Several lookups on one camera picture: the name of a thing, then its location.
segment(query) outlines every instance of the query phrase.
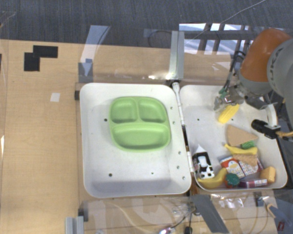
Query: toy bread slice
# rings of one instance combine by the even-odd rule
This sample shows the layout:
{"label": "toy bread slice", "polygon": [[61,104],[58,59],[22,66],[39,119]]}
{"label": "toy bread slice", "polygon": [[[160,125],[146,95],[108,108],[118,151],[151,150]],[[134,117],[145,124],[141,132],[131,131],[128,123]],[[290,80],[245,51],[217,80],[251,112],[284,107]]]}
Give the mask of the toy bread slice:
{"label": "toy bread slice", "polygon": [[227,127],[227,140],[230,146],[241,145],[255,139],[258,139],[258,137],[254,134],[248,133],[232,125]]}
{"label": "toy bread slice", "polygon": [[249,164],[250,166],[257,165],[257,155],[234,154],[233,158]]}

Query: cable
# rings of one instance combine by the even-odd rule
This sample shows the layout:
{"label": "cable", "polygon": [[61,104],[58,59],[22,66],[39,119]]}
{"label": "cable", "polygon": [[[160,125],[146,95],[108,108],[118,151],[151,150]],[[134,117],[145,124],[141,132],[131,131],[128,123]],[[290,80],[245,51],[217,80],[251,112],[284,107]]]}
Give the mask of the cable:
{"label": "cable", "polygon": [[159,33],[159,32],[162,32],[162,33],[168,33],[168,34],[171,34],[170,31],[167,31],[167,30],[155,30],[153,31],[148,37],[147,37],[147,43],[148,45],[153,48],[153,46],[151,45],[151,42],[150,42],[150,38],[155,35],[156,33]]}
{"label": "cable", "polygon": [[267,224],[268,224],[268,211],[266,210],[266,222],[264,224],[264,227],[258,233],[256,233],[256,234],[260,234],[265,229],[265,227],[267,226]]}
{"label": "cable", "polygon": [[293,143],[293,139],[290,139],[288,137],[282,137],[283,140],[288,141],[288,142],[292,142]]}
{"label": "cable", "polygon": [[190,214],[189,227],[191,226],[192,214]]}
{"label": "cable", "polygon": [[248,234],[251,234],[252,231],[254,230],[254,228],[255,228],[255,226],[256,226],[256,223],[257,223],[257,217],[258,217],[258,207],[256,207],[255,221],[254,221],[253,226],[252,226],[252,228],[251,228],[251,230],[250,230],[250,232],[249,232]]}
{"label": "cable", "polygon": [[[226,21],[228,21],[228,20],[234,18],[235,16],[239,15],[240,13],[242,13],[242,12],[244,12],[244,11],[246,11],[246,10],[249,10],[249,9],[251,9],[251,8],[257,6],[257,5],[260,5],[261,3],[265,2],[265,1],[267,1],[267,0],[261,0],[260,2],[258,2],[258,3],[256,3],[256,4],[253,4],[253,5],[247,7],[247,8],[245,8],[245,9],[243,9],[243,10],[240,10],[240,11],[238,11],[237,13],[235,13],[234,15],[232,15],[232,16],[228,17],[227,19],[221,21],[219,24],[222,24],[222,23],[224,23],[224,22],[226,22]],[[190,41],[188,41],[188,42],[185,44],[185,46],[186,46],[187,44],[189,44],[191,41],[197,39],[201,34],[203,34],[204,32],[208,31],[209,29],[210,29],[210,27],[207,28],[207,29],[205,29],[205,30],[203,30],[201,33],[197,34],[194,38],[192,38]]]}
{"label": "cable", "polygon": [[293,137],[293,131],[292,132],[282,132],[282,131],[277,131],[275,132],[279,137]]}
{"label": "cable", "polygon": [[232,79],[232,72],[233,72],[233,68],[235,66],[235,63],[236,63],[238,58],[241,58],[242,60],[244,60],[244,56],[245,56],[245,53],[242,52],[242,51],[237,50],[237,51],[234,52],[232,62],[231,62],[231,65],[230,65],[230,69],[229,69],[229,73],[228,73],[228,77],[227,77],[227,80],[225,82],[225,85],[219,91],[220,94],[223,94],[224,92],[227,91],[227,89],[228,89],[228,87],[230,85],[231,79]]}
{"label": "cable", "polygon": [[194,213],[195,212],[195,209],[192,211],[192,212],[188,212],[186,215],[184,215],[184,217],[177,223],[177,224],[175,224],[174,226],[172,226],[172,227],[170,227],[171,229],[173,229],[173,228],[175,228],[175,227],[177,227],[178,225],[180,225],[185,219],[186,219],[186,217],[190,214],[190,215],[192,215],[192,213]]}

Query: wooden table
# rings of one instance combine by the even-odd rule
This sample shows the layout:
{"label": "wooden table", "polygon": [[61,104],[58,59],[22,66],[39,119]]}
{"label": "wooden table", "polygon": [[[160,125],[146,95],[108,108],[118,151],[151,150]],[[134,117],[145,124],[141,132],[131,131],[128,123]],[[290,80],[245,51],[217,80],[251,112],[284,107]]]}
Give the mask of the wooden table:
{"label": "wooden table", "polygon": [[[25,72],[24,53],[33,52],[33,45],[58,46],[58,58],[42,58],[40,72]],[[78,177],[82,167],[74,99],[83,50],[83,44],[0,40],[0,234],[63,234],[65,218],[76,217],[84,200],[92,207],[86,234],[98,229],[107,234],[154,233],[178,221],[170,209],[180,197],[97,200],[85,192]],[[94,59],[94,80],[163,83],[149,76],[167,72],[169,55],[168,49],[100,46]],[[222,84],[226,62],[230,62],[229,55],[186,54],[184,84]],[[58,102],[50,101],[53,93],[60,93]],[[273,200],[271,191],[265,193]],[[275,233],[273,219],[252,202],[231,209],[213,200],[233,233],[256,233],[263,227],[262,233]],[[156,215],[156,220],[146,221],[136,214],[152,216],[162,208],[168,210]],[[98,222],[95,216],[103,220]],[[192,226],[193,233],[210,233],[200,216],[192,219]]]}

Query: yellow banana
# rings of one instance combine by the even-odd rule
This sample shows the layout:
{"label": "yellow banana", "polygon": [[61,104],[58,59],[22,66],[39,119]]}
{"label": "yellow banana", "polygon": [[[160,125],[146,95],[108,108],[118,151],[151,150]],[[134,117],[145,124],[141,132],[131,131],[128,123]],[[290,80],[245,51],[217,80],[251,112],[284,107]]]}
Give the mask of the yellow banana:
{"label": "yellow banana", "polygon": [[240,105],[228,105],[220,114],[218,117],[218,121],[220,123],[225,124],[228,120],[230,120],[236,112],[238,112]]}
{"label": "yellow banana", "polygon": [[225,181],[226,174],[227,174],[227,169],[222,168],[215,177],[208,178],[208,179],[200,179],[200,178],[198,178],[197,181],[203,187],[205,187],[207,189],[214,189],[216,187],[219,187]]}
{"label": "yellow banana", "polygon": [[225,147],[231,152],[232,155],[234,154],[246,154],[246,155],[256,155],[257,154],[257,147],[251,147],[248,149],[240,149],[237,147],[229,146],[228,144]]}

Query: green divided plate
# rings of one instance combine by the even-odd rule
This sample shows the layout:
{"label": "green divided plate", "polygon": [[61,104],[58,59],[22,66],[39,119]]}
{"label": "green divided plate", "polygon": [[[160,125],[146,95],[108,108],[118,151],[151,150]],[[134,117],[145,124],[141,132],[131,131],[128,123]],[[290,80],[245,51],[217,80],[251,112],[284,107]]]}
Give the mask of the green divided plate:
{"label": "green divided plate", "polygon": [[159,150],[170,143],[170,126],[164,105],[150,97],[120,97],[109,109],[114,144],[122,150]]}

